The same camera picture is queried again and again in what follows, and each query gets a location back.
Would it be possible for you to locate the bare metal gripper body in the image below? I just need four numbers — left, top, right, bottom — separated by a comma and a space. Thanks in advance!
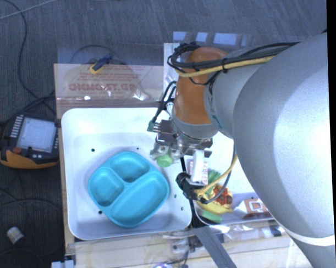
156, 117, 214, 160

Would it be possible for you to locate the clear bottle with green cap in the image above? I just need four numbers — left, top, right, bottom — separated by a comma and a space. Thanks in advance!
148, 143, 173, 169

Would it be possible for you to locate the white carton with red print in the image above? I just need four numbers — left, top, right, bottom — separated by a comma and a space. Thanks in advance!
186, 159, 210, 186

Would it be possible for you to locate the green leafy toy vegetable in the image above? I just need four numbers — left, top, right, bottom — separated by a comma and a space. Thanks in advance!
207, 169, 223, 185

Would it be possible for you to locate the pizza slice with red toppings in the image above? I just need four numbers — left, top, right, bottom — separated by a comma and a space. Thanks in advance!
211, 184, 234, 207

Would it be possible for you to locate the thin black rod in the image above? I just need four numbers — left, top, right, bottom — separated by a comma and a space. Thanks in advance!
179, 155, 198, 227

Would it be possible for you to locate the yellow banana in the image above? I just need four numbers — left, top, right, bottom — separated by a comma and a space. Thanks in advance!
197, 198, 234, 216

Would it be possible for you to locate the green toy vegetable stick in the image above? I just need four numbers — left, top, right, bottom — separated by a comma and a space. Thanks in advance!
202, 210, 223, 224

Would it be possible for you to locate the blue divided plate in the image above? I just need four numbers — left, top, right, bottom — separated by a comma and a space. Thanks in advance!
86, 149, 172, 231

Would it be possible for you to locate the brown and white carton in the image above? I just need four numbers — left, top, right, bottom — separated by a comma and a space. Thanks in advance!
241, 198, 272, 220

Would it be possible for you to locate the brown cardboard board red print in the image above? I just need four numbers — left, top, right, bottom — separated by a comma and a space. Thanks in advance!
53, 55, 293, 258

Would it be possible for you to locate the small silver can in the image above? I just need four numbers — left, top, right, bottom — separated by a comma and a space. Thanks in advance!
5, 226, 25, 245

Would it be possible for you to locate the black cylinder on white bracket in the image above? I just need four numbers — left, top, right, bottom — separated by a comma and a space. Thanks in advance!
174, 149, 207, 202

